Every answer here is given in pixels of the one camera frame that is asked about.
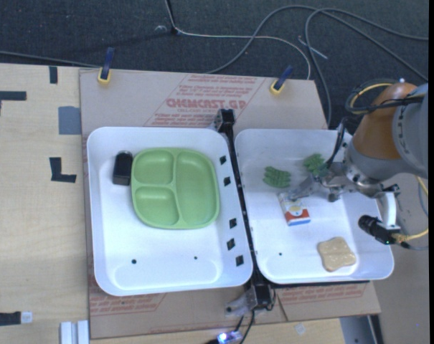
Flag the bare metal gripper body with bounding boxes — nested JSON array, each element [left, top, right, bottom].
[[319, 166, 382, 204]]

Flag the green pea pods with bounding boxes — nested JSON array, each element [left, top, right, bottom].
[[262, 165, 293, 188], [302, 153, 329, 178]]

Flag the red white blue carton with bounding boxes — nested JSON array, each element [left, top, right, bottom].
[[277, 191, 312, 227]]

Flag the thin black rod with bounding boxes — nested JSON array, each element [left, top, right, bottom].
[[225, 120, 263, 287]]

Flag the white plastic tray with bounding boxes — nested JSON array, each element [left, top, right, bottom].
[[234, 128, 395, 285], [86, 126, 254, 297]]

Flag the beige bread slice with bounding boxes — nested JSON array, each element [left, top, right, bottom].
[[316, 236, 358, 273]]

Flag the green divided plate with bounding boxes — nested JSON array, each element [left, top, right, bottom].
[[130, 148, 222, 230]]

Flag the small black bottle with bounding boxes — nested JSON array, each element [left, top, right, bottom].
[[111, 150, 134, 186]]

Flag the brown cardboard board red print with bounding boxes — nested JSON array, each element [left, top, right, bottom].
[[78, 68, 382, 340]]

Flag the black cylinder on white bracket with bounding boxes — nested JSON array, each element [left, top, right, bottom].
[[357, 183, 401, 246]]

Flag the black block with thin wires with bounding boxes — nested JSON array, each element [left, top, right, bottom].
[[214, 108, 237, 134], [250, 284, 275, 310]]

